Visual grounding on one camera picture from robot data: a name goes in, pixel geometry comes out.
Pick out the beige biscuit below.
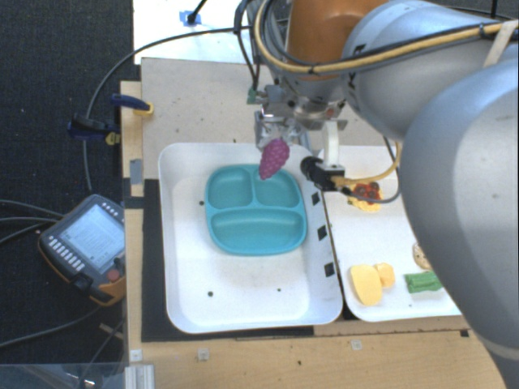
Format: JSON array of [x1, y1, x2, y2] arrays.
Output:
[[411, 242, 432, 271]]

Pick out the pizza slice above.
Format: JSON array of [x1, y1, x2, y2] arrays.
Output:
[[347, 181, 384, 214]]

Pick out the white plastic tray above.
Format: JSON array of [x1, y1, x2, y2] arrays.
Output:
[[319, 144, 464, 323], [157, 141, 345, 336]]

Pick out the green broccoli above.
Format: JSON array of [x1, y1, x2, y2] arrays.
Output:
[[403, 270, 444, 295]]

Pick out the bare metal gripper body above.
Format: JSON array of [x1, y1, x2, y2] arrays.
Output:
[[262, 85, 349, 134]]

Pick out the small yellow bread piece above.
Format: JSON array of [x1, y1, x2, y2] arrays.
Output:
[[373, 262, 397, 289]]

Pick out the teal divided plate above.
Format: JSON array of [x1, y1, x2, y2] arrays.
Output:
[[204, 164, 308, 258]]

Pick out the purple grapes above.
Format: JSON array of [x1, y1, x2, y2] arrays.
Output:
[[258, 137, 291, 182]]

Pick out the pale wood board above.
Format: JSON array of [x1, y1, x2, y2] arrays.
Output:
[[119, 56, 508, 389]]

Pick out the black cylinder on white bracket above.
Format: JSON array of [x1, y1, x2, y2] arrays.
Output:
[[300, 121, 346, 193]]

